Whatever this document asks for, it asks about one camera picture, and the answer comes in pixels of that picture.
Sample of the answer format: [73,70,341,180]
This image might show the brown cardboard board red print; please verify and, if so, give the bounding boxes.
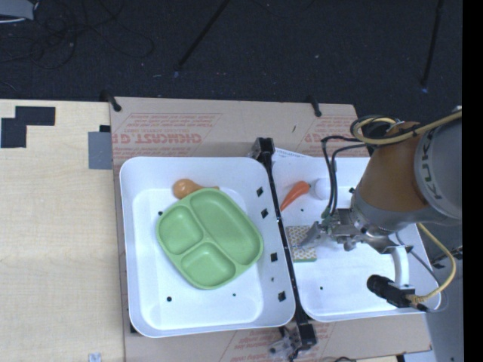
[109,96,433,362]

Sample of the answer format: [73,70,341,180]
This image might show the white paper sheet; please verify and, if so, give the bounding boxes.
[272,147,316,162]

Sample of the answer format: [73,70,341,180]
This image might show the black cylinder on white bracket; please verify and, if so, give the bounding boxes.
[366,244,417,309]

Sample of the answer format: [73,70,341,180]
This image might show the white plastic tray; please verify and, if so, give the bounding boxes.
[118,155,297,339]
[271,155,443,324]

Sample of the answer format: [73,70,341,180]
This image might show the patterned flat packet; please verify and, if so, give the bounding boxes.
[285,224,318,263]

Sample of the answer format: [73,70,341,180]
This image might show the orange carrot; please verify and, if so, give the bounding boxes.
[279,179,312,213]

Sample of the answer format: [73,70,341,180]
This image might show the green divided plate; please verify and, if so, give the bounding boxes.
[155,187,265,291]

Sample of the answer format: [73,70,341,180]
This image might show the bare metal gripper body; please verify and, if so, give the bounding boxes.
[321,207,401,255]

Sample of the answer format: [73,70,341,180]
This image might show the orange rounded toy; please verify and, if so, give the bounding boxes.
[171,178,221,201]

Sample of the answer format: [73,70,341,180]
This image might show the thin black rod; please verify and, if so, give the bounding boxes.
[260,151,312,328]

